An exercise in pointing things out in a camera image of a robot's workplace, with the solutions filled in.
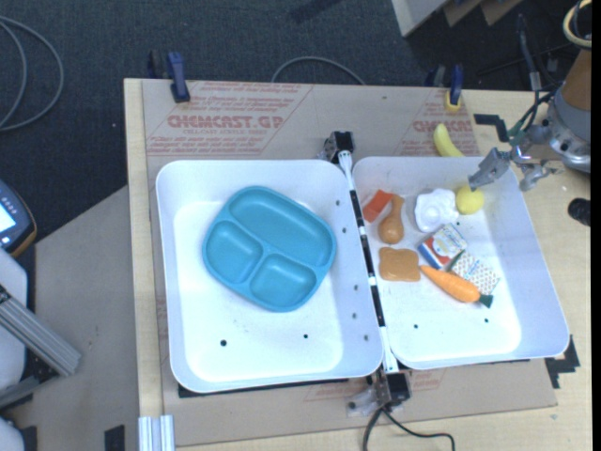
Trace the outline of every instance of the blue clamp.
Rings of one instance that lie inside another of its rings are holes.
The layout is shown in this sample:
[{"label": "blue clamp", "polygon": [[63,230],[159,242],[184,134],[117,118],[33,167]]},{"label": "blue clamp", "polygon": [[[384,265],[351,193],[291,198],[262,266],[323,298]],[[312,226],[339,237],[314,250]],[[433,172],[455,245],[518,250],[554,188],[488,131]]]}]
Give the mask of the blue clamp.
[{"label": "blue clamp", "polygon": [[167,72],[173,79],[171,93],[176,102],[190,101],[190,92],[184,77],[184,59],[179,52],[169,52],[167,55]]},{"label": "blue clamp", "polygon": [[456,64],[453,67],[453,73],[451,75],[451,88],[447,90],[444,106],[451,112],[459,110],[461,103],[459,98],[461,97],[461,88],[463,86],[463,66]]}]

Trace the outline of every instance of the cable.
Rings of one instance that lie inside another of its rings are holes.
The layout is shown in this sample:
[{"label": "cable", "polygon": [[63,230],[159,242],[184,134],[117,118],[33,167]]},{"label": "cable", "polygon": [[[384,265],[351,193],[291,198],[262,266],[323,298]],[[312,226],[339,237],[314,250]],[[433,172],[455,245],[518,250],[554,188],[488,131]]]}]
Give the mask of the cable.
[{"label": "cable", "polygon": [[451,450],[455,451],[455,438],[451,434],[446,433],[446,432],[437,432],[434,434],[422,434],[419,432],[412,431],[411,429],[406,428],[401,423],[399,423],[396,419],[394,419],[393,415],[388,410],[385,409],[385,406],[378,408],[372,414],[372,417],[369,419],[367,426],[365,427],[365,431],[363,432],[362,451],[368,451],[367,443],[369,441],[369,435],[371,434],[372,430],[374,429],[374,426],[376,425],[376,422],[378,421],[378,419],[382,413],[386,414],[388,419],[390,419],[396,426],[403,429],[407,434],[410,434],[411,436],[415,436],[416,438],[448,438],[451,441]]},{"label": "cable", "polygon": [[578,47],[591,50],[593,48],[593,36],[589,39],[582,37],[578,31],[578,14],[579,12],[587,7],[593,5],[593,0],[580,0],[572,8],[568,10],[563,19],[563,33],[565,37]]},{"label": "cable", "polygon": [[337,69],[346,72],[348,75],[350,75],[353,79],[355,79],[362,86],[366,85],[366,83],[363,81],[363,79],[361,77],[359,77],[355,72],[353,72],[351,69],[348,69],[344,65],[341,65],[338,62],[334,62],[333,60],[329,60],[329,58],[324,58],[321,56],[312,56],[312,55],[300,56],[300,57],[288,60],[282,66],[280,66],[280,68],[278,70],[275,71],[275,73],[271,77],[271,81],[275,82],[276,79],[278,78],[278,76],[280,75],[280,73],[282,72],[282,70],[284,70],[285,68],[287,68],[293,64],[296,64],[298,62],[306,62],[306,61],[322,62],[324,64],[332,65],[332,66],[336,67]]},{"label": "cable", "polygon": [[[25,32],[29,33],[30,35],[34,36],[36,39],[41,41],[46,46],[46,48],[48,48],[48,50],[50,50],[51,54],[53,55],[54,59],[56,60],[56,65],[58,66],[59,79],[58,79],[58,87],[57,87],[56,92],[54,93],[53,98],[51,99],[50,103],[48,105],[46,105],[46,107],[44,107],[44,109],[41,110],[41,112],[35,114],[33,117],[30,117],[22,122],[5,126],[5,124],[14,115],[17,108],[23,101],[23,94],[25,91],[25,87],[27,86],[27,73],[28,73],[27,58],[25,57],[23,46],[19,42],[19,39],[14,34],[14,32],[12,32],[12,30],[9,28],[9,25],[16,26],[16,27],[24,30]],[[8,33],[8,35],[12,38],[12,40],[15,42],[15,45],[17,46],[17,49],[19,50],[19,55],[21,57],[21,62],[22,62],[21,86],[20,86],[19,92],[17,94],[17,98],[15,99],[15,102],[12,104],[12,107],[10,108],[8,113],[2,118],[2,120],[0,120],[0,132],[7,132],[7,131],[14,131],[16,129],[20,129],[21,127],[29,125],[29,124],[35,122],[36,120],[42,118],[43,116],[45,116],[48,112],[50,112],[50,110],[58,102],[58,99],[60,98],[60,95],[63,91],[63,87],[65,86],[65,70],[63,69],[63,63],[60,59],[60,56],[59,56],[58,52],[56,51],[56,49],[53,47],[53,45],[47,39],[45,39],[41,34],[36,32],[33,28],[30,28],[23,23],[19,23],[15,20],[12,20],[8,17],[4,17],[2,15],[0,15],[0,27],[2,27]]]}]

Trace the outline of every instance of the white tray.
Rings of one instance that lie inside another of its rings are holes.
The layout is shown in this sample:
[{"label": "white tray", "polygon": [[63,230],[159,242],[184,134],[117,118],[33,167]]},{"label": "white tray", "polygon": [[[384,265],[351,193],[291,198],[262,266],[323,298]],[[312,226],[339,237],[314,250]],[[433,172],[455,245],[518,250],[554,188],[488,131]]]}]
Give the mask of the white tray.
[{"label": "white tray", "polygon": [[[213,278],[201,246],[231,195],[262,185],[324,219],[337,241],[315,295],[292,312],[251,303]],[[156,181],[171,367],[197,393],[366,376],[382,344],[347,182],[311,161],[177,161]]]},{"label": "white tray", "polygon": [[[381,189],[405,197],[405,237],[394,248],[417,249],[427,237],[415,224],[418,194],[456,190],[478,169],[479,157],[369,157],[354,167],[357,194],[365,204]],[[366,223],[378,289],[395,357],[428,369],[561,354],[569,341],[563,312],[543,259],[516,176],[506,172],[482,188],[485,206],[454,222],[468,251],[501,277],[490,308],[460,303],[425,276],[399,283],[378,275],[378,223]],[[420,261],[426,264],[423,257]]]}]

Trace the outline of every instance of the patterned packet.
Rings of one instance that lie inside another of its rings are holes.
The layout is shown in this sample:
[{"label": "patterned packet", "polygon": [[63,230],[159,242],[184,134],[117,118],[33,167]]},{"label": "patterned packet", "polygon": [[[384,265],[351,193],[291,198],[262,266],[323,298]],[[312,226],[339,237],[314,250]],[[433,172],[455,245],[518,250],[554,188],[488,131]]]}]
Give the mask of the patterned packet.
[{"label": "patterned packet", "polygon": [[451,272],[472,282],[483,295],[490,295],[501,280],[487,264],[467,251],[455,260]]}]

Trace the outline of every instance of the yellow lemon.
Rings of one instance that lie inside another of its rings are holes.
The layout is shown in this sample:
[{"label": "yellow lemon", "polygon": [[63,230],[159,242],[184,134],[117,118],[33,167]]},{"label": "yellow lemon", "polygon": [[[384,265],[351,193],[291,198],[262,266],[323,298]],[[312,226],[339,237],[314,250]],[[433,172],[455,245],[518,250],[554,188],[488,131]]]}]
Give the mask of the yellow lemon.
[{"label": "yellow lemon", "polygon": [[485,204],[485,195],[480,189],[473,191],[469,185],[464,185],[455,194],[455,205],[462,214],[473,214]]}]

